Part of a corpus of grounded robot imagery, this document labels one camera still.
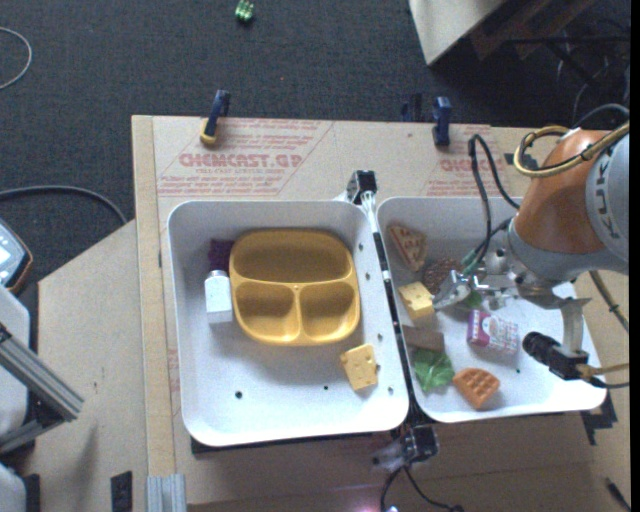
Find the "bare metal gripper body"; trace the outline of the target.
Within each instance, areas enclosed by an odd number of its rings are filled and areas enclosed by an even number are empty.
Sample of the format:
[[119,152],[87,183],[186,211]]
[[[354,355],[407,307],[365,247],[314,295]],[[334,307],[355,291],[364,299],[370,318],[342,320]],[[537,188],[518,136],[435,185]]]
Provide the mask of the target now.
[[492,248],[476,269],[473,284],[488,306],[505,306],[519,296],[510,256],[505,247]]

